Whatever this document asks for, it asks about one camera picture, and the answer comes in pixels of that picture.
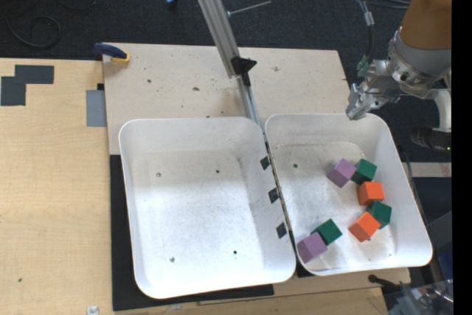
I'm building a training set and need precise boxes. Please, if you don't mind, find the orange cube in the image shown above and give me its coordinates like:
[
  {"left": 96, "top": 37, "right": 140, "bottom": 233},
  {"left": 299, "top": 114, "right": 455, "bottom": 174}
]
[
  {"left": 355, "top": 181, "right": 386, "bottom": 207},
  {"left": 347, "top": 211, "right": 381, "bottom": 243}
]

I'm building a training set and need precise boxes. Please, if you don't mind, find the white plastic tray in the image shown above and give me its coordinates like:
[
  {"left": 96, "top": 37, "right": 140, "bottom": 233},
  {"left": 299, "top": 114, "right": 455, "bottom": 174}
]
[
  {"left": 264, "top": 112, "right": 434, "bottom": 277},
  {"left": 118, "top": 116, "right": 297, "bottom": 300}
]

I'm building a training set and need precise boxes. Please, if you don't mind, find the purple cube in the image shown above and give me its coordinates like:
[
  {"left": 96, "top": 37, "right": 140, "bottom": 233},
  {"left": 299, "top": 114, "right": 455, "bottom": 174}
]
[
  {"left": 326, "top": 158, "right": 357, "bottom": 189},
  {"left": 296, "top": 232, "right": 328, "bottom": 264}
]

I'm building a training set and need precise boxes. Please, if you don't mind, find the pale wood board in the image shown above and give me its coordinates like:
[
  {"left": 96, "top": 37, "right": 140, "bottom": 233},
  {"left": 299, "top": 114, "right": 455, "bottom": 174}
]
[{"left": 101, "top": 42, "right": 412, "bottom": 307}]

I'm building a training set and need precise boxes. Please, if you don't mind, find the black cylinder on white bracket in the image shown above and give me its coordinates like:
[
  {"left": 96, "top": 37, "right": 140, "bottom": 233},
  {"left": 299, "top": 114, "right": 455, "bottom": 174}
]
[{"left": 410, "top": 85, "right": 453, "bottom": 153}]

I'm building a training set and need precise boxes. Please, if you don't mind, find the green cube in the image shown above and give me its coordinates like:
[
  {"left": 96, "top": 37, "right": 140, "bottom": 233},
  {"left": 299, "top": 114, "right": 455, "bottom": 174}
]
[
  {"left": 366, "top": 200, "right": 393, "bottom": 230},
  {"left": 310, "top": 218, "right": 344, "bottom": 246},
  {"left": 350, "top": 158, "right": 378, "bottom": 186}
]

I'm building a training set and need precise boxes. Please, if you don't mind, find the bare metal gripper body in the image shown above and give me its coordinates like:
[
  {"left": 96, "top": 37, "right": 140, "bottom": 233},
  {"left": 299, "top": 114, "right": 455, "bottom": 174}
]
[{"left": 356, "top": 59, "right": 445, "bottom": 105}]

